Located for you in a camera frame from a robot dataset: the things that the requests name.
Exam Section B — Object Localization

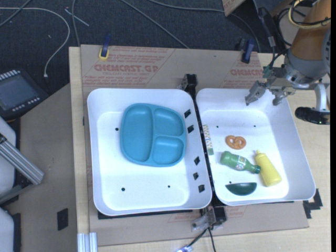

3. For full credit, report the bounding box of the white plastic tray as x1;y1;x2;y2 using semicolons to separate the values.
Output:
195;87;317;206
86;88;213;217

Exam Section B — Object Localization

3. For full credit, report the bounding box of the blue divided plate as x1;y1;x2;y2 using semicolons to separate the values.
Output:
120;103;187;167

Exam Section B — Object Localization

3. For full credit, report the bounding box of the small printed carton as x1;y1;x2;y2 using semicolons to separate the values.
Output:
202;124;215;156

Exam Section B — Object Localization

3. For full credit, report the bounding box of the green bottle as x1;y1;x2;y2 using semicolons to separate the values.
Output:
219;151;261;174

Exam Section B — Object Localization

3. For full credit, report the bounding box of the brown cardboard board red print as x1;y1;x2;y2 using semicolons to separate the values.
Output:
79;44;310;247

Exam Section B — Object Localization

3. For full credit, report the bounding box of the dark green bowl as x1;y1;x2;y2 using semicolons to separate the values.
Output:
225;182;258;197

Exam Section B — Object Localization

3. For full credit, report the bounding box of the orange pretzel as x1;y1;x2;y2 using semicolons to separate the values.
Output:
225;134;247;150

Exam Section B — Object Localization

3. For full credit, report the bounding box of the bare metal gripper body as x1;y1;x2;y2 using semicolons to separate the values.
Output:
265;65;319;92

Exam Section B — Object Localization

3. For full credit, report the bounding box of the thin black and white rod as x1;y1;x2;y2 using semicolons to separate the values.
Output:
190;84;216;215

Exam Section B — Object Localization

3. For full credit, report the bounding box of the yellow squeeze bottle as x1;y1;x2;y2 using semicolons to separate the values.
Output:
255;150;282;187

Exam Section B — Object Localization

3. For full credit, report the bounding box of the black cylinder on white bracket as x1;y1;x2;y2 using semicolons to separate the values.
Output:
294;82;331;126

